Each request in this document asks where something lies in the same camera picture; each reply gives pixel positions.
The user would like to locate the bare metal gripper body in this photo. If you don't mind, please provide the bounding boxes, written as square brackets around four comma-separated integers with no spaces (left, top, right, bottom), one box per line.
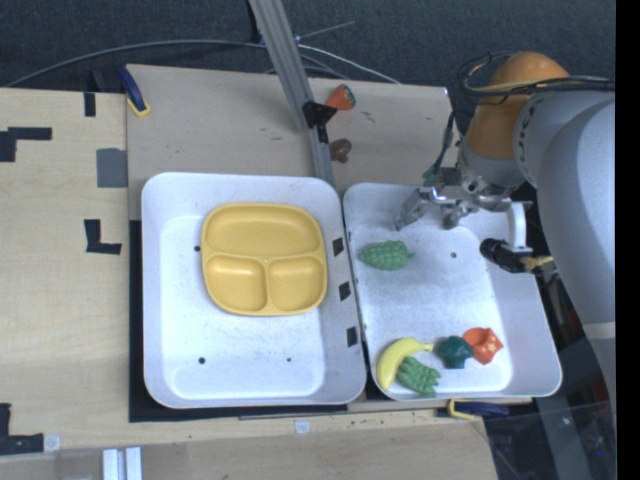
[418,166,514,215]

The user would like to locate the light green grapes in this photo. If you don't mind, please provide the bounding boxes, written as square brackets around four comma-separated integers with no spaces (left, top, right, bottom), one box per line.
[356,239,416,273]

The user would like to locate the white plastic tray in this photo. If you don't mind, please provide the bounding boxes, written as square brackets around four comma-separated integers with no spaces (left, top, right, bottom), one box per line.
[140,170,368,410]
[341,181,564,403]

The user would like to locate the orange red pepper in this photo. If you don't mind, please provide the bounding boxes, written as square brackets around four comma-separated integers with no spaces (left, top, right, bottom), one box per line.
[461,326,505,366]

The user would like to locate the red strawberry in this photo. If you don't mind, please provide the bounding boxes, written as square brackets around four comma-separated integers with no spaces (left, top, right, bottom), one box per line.
[325,83,358,111]

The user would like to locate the dark green broccoli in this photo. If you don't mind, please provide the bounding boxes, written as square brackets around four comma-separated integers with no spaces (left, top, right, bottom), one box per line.
[437,335,475,370]

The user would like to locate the yellow banana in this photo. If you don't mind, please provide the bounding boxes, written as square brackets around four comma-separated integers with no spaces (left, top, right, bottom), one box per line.
[375,337,435,391]

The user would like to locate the yellow divided plate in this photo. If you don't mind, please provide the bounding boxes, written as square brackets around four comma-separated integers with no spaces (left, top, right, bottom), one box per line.
[200,202,329,318]

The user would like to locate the green bean bunch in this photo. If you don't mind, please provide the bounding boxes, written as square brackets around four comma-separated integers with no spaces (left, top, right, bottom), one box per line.
[395,356,443,399]

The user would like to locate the black cylinder on white bracket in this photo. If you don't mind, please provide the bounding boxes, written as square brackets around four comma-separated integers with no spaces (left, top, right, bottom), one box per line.
[479,201,535,275]

